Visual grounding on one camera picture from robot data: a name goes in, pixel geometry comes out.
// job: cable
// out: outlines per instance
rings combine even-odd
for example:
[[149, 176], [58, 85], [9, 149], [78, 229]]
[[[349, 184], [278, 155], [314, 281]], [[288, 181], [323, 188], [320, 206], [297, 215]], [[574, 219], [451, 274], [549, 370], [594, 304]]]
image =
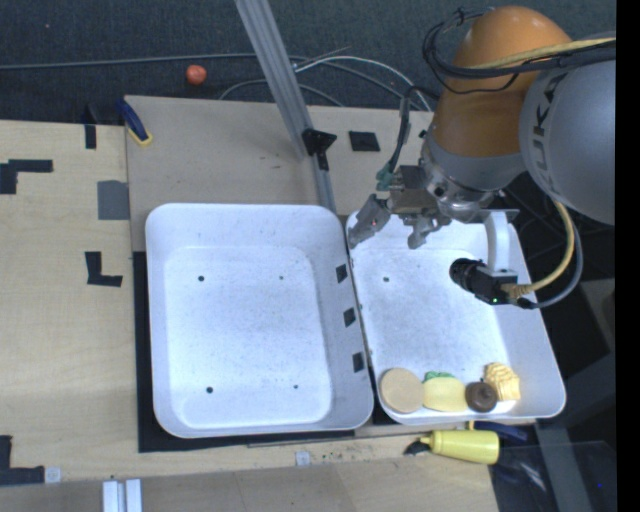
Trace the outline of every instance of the cable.
[[[152, 64], [158, 62], [171, 62], [182, 60], [218, 60], [218, 59], [257, 59], [255, 53], [220, 53], [220, 54], [203, 54], [203, 55], [178, 55], [168, 57], [143, 57], [134, 59], [115, 59], [115, 60], [94, 60], [94, 61], [79, 61], [79, 62], [57, 62], [49, 64], [4, 64], [0, 65], [0, 71], [27, 71], [27, 70], [39, 70], [39, 69], [67, 69], [67, 68], [81, 68], [81, 67], [99, 67], [99, 66], [120, 66], [120, 65], [132, 65], [132, 64]], [[303, 57], [299, 55], [290, 56], [291, 61], [312, 62], [313, 59], [309, 57]], [[376, 78], [362, 73], [355, 69], [351, 69], [339, 64], [331, 62], [321, 62], [320, 65], [330, 67], [351, 75], [357, 76], [367, 82], [384, 89], [388, 93], [402, 99], [402, 93], [389, 87], [385, 83], [377, 80]], [[421, 110], [420, 106], [412, 103], [412, 106], [416, 110]]]
[[129, 64], [151, 64], [180, 60], [212, 60], [212, 59], [255, 59], [255, 53], [214, 53], [205, 55], [178, 55], [170, 57], [142, 57], [135, 59], [88, 60], [80, 62], [55, 62], [50, 64], [3, 64], [0, 71], [23, 71], [34, 69], [64, 69], [95, 66], [121, 66]]
[[[239, 84], [236, 84], [234, 86], [229, 87], [226, 91], [224, 91], [219, 97], [218, 100], [224, 100], [229, 94], [231, 94], [233, 91], [240, 89], [241, 87], [246, 87], [249, 85], [258, 85], [258, 84], [266, 84], [267, 80], [262, 78], [260, 80], [248, 80], [246, 82], [241, 82]], [[344, 103], [339, 102], [338, 100], [336, 100], [335, 98], [329, 96], [328, 94], [319, 91], [318, 89], [314, 89], [313, 87], [309, 87], [308, 85], [304, 85], [304, 84], [298, 84], [298, 86], [300, 87], [300, 89], [304, 89], [307, 90], [309, 92], [312, 92], [314, 94], [317, 94], [318, 96], [324, 98], [325, 100], [327, 100], [330, 103], [333, 103], [334, 105], [338, 106], [338, 107], [344, 107]]]
[[575, 236], [575, 248], [576, 248], [576, 268], [573, 272], [573, 276], [571, 277], [571, 281], [567, 284], [567, 286], [557, 295], [551, 297], [550, 299], [544, 300], [542, 302], [532, 302], [529, 299], [519, 298], [517, 300], [517, 305], [523, 309], [542, 309], [547, 306], [551, 306], [563, 300], [567, 297], [575, 288], [578, 286], [580, 282], [580, 277], [582, 276], [582, 270], [584, 268], [584, 257], [582, 252], [582, 242], [580, 240], [580, 233], [576, 228], [576, 225], [572, 222], [573, 234]]
[[502, 290], [507, 292], [509, 296], [513, 299], [519, 299], [523, 295], [526, 295], [531, 292], [535, 292], [540, 288], [544, 288], [548, 284], [555, 281], [569, 266], [569, 262], [571, 261], [571, 256], [573, 255], [574, 248], [575, 248], [576, 237], [575, 237], [574, 224], [573, 224], [573, 221], [571, 220], [571, 216], [569, 215], [569, 212], [567, 211], [567, 208], [562, 203], [554, 200], [553, 204], [558, 209], [558, 212], [560, 213], [560, 217], [562, 218], [562, 221], [564, 223], [564, 227], [567, 231], [567, 248], [565, 250], [562, 261], [556, 267], [556, 269], [553, 272], [551, 272], [551, 274], [549, 274], [547, 277], [539, 281], [536, 281], [535, 283], [531, 283], [531, 284], [508, 283], [508, 284], [502, 285], [501, 287]]
[[467, 89], [465, 91], [461, 91], [459, 89], [454, 89], [453, 87], [451, 87], [438, 73], [434, 72], [434, 75], [435, 75], [436, 79], [438, 80], [438, 82], [440, 82], [440, 84], [445, 89], [451, 91], [454, 94], [472, 94], [472, 93], [475, 93], [475, 92], [500, 92], [500, 91], [504, 91], [504, 90], [508, 89], [509, 87], [511, 87], [511, 85], [513, 85], [513, 82], [515, 82], [516, 79], [520, 76], [519, 74], [511, 75], [511, 78], [509, 80], [507, 80], [507, 82], [504, 85], [501, 85], [500, 87], [494, 87], [493, 89], [486, 89], [486, 88], [478, 87], [476, 89]]
[[[592, 40], [587, 46], [582, 47], [582, 42], [568, 44], [562, 50], [557, 51], [553, 55], [538, 55], [533, 50], [531, 58], [528, 62], [520, 65], [507, 67], [462, 67], [455, 66], [444, 61], [437, 50], [437, 39], [441, 32], [448, 31], [451, 28], [460, 26], [466, 21], [484, 16], [492, 8], [478, 9], [473, 11], [464, 11], [458, 9], [446, 22], [439, 23], [432, 27], [424, 38], [422, 45], [422, 56], [425, 62], [433, 70], [438, 80], [442, 82], [439, 74], [459, 79], [483, 79], [496, 78], [506, 75], [518, 75], [520, 73], [530, 71], [543, 71], [554, 68], [566, 68], [570, 66], [584, 66], [596, 62], [606, 60], [615, 60], [616, 44], [615, 38], [605, 38], [604, 40]], [[509, 58], [522, 59], [522, 55], [511, 56]]]
[[[578, 228], [578, 225], [575, 223], [575, 221], [574, 221], [574, 226], [576, 226], [576, 229], [578, 230], [578, 233], [580, 233], [580, 229]], [[597, 236], [597, 235], [601, 235], [601, 234], [605, 234], [605, 233], [608, 234], [610, 232], [611, 232], [611, 229], [609, 229], [609, 228], [595, 229], [593, 231], [588, 231], [587, 233], [582, 233], [580, 236], [584, 239], [584, 238], [587, 238], [587, 237]], [[539, 250], [537, 252], [534, 252], [533, 254], [527, 256], [527, 264], [531, 264], [532, 261], [535, 261], [538, 258], [541, 258], [541, 257], [545, 256], [546, 254], [549, 254], [549, 253], [561, 248], [562, 246], [564, 246], [564, 242], [553, 244], [553, 245], [550, 245], [549, 247], [545, 247], [544, 249], [541, 249], [541, 250]], [[601, 269], [601, 268], [599, 268], [599, 267], [597, 267], [595, 265], [593, 265], [593, 267], [596, 270], [600, 271], [602, 274], [609, 275], [609, 273], [605, 272], [603, 269]]]
[[[531, 206], [529, 206], [520, 196], [518, 196], [518, 194], [516, 194], [511, 187], [507, 187], [504, 189], [509, 197], [511, 199], [513, 199], [518, 206], [520, 206], [520, 208], [526, 210], [529, 214], [531, 214], [535, 220], [538, 220], [544, 227], [546, 227], [550, 232], [552, 232], [554, 235], [560, 236], [562, 238], [565, 237], [565, 234], [558, 228], [556, 227], [554, 224], [552, 224], [551, 222], [549, 222], [544, 216], [542, 216], [541, 214], [539, 214], [538, 212], [536, 212]], [[551, 199], [548, 196], [545, 196], [546, 199], [548, 199], [551, 203], [553, 203], [553, 199]], [[612, 230], [613, 227], [607, 226], [602, 228], [603, 232], [605, 230]], [[590, 258], [587, 258], [586, 256], [584, 257], [585, 262], [588, 263], [592, 268], [596, 269], [598, 272], [600, 272], [603, 275], [610, 275], [610, 272], [604, 270], [600, 265], [598, 265], [597, 263], [595, 263], [593, 260], [591, 260]]]
[[[353, 60], [356, 62], [364, 62], [367, 64], [373, 64], [375, 66], [379, 66], [381, 68], [384, 68], [388, 71], [391, 71], [393, 74], [395, 74], [396, 76], [400, 77], [402, 80], [404, 80], [409, 86], [413, 86], [415, 85], [407, 76], [405, 76], [403, 73], [401, 73], [400, 71], [398, 71], [395, 68], [392, 68], [391, 66], [388, 66], [387, 64], [384, 64], [383, 62], [378, 62], [376, 60], [371, 60], [371, 59], [364, 59], [362, 57], [354, 57], [351, 55], [337, 55], [337, 56], [331, 56], [331, 57], [325, 57], [322, 59], [317, 59], [315, 61], [310, 62], [309, 64], [305, 64], [301, 67], [298, 67], [296, 64], [293, 65], [293, 70], [296, 73], [300, 73], [302, 71], [306, 71], [308, 69], [311, 69], [315, 66], [317, 66], [318, 64], [323, 64], [326, 62], [333, 62], [336, 60]], [[425, 106], [425, 108], [427, 109], [428, 112], [433, 112], [433, 109], [429, 106], [429, 104], [427, 103], [427, 100], [422, 96], [422, 94], [418, 94], [418, 97], [420, 98], [420, 101], [422, 101], [422, 104]]]
[[402, 101], [400, 102], [400, 129], [398, 131], [396, 147], [393, 151], [393, 154], [391, 155], [391, 158], [376, 174], [376, 179], [378, 180], [376, 189], [379, 191], [389, 190], [389, 185], [391, 184], [396, 166], [398, 165], [398, 160], [400, 159], [402, 146], [405, 145], [409, 137], [409, 130], [411, 129], [411, 125], [409, 124], [410, 98], [411, 93], [414, 91], [420, 91], [426, 95], [434, 94], [433, 92], [419, 85], [412, 85], [404, 93]]
[[497, 59], [484, 64], [469, 66], [467, 69], [500, 68], [508, 64], [513, 64], [515, 62], [551, 57], [565, 51], [584, 49], [590, 46], [598, 46], [604, 43], [613, 42], [615, 40], [615, 37], [604, 37], [600, 39], [583, 39], [579, 41], [572, 41], [570, 43], [543, 46], [541, 48], [536, 48], [534, 50], [529, 50], [526, 52], [514, 53], [513, 55], [508, 55], [507, 57], [502, 57], [501, 59]]
[[531, 226], [532, 224], [535, 223], [535, 221], [537, 221], [538, 219], [536, 219], [535, 217], [531, 217], [529, 220], [527, 220], [526, 222], [524, 222], [519, 228], [518, 228], [518, 236], [520, 238], [522, 238], [523, 233], [527, 230], [527, 228], [529, 226]]

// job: black floor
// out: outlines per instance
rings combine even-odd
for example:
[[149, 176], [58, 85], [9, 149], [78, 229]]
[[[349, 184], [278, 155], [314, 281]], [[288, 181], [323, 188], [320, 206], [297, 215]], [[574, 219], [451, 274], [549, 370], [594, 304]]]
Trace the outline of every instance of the black floor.
[[[342, 55], [383, 62], [415, 83], [440, 92], [440, 83], [421, 56], [427, 30], [460, 6], [511, 3], [272, 0], [271, 7], [290, 55], [310, 57], [342, 50]], [[519, 5], [545, 14], [574, 39], [616, 29], [615, 0], [524, 1]], [[443, 39], [445, 57], [455, 50], [464, 33], [460, 30]], [[252, 54], [253, 49], [231, 0], [2, 2], [0, 48], [0, 119], [4, 120], [80, 123], [89, 115], [98, 123], [121, 124], [115, 102], [125, 94], [218, 98], [234, 84], [262, 77], [255, 58], [246, 55]], [[220, 57], [231, 53], [243, 55]], [[162, 59], [193, 55], [209, 57]], [[95, 62], [147, 57], [159, 60], [144, 64]], [[40, 66], [70, 62], [84, 64]], [[184, 71], [191, 63], [207, 68], [207, 82], [200, 87], [185, 81]], [[25, 68], [25, 64], [34, 66]], [[403, 90], [401, 80], [380, 67], [362, 62], [341, 64]], [[397, 96], [353, 74], [318, 66], [298, 76], [301, 84], [347, 106], [398, 108]], [[309, 103], [330, 104], [309, 89], [304, 95]], [[268, 89], [260, 84], [240, 88], [229, 99], [272, 101]], [[546, 275], [560, 260], [563, 250], [561, 225], [548, 198], [526, 175], [504, 192], [501, 205], [521, 212], [514, 224], [520, 232], [532, 278]], [[582, 281], [615, 279], [614, 229], [581, 216], [576, 217], [576, 224], [585, 254]], [[553, 287], [545, 293], [553, 294]], [[609, 353], [594, 306], [580, 289], [543, 310], [543, 317], [565, 379]], [[615, 404], [571, 428], [569, 433], [575, 442], [603, 441], [616, 451]]]

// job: black camera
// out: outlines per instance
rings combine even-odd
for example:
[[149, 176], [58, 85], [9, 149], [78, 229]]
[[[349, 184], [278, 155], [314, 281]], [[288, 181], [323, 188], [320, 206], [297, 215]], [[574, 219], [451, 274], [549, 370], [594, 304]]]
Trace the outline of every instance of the black camera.
[[503, 284], [517, 282], [514, 272], [492, 272], [482, 260], [458, 258], [451, 264], [449, 276], [454, 283], [487, 304], [496, 306], [514, 302], [501, 288]]

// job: orange ball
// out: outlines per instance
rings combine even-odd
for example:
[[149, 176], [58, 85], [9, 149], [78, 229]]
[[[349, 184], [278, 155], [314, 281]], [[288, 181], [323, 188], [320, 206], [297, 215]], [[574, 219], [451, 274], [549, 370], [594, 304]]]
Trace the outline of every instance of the orange ball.
[[192, 64], [187, 68], [186, 75], [187, 82], [191, 85], [202, 85], [202, 83], [207, 79], [207, 70], [202, 66]]

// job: blue clamp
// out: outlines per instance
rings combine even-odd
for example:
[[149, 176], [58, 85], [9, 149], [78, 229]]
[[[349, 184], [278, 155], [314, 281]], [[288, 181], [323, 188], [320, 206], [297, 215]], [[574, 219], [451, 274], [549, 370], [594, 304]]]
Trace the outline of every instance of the blue clamp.
[[138, 114], [136, 114], [135, 110], [131, 108], [131, 105], [129, 105], [125, 100], [119, 99], [116, 102], [116, 109], [124, 118], [129, 135], [131, 135], [133, 140], [135, 140], [140, 146], [148, 146], [151, 144], [153, 136], [145, 129], [142, 121], [138, 117]]

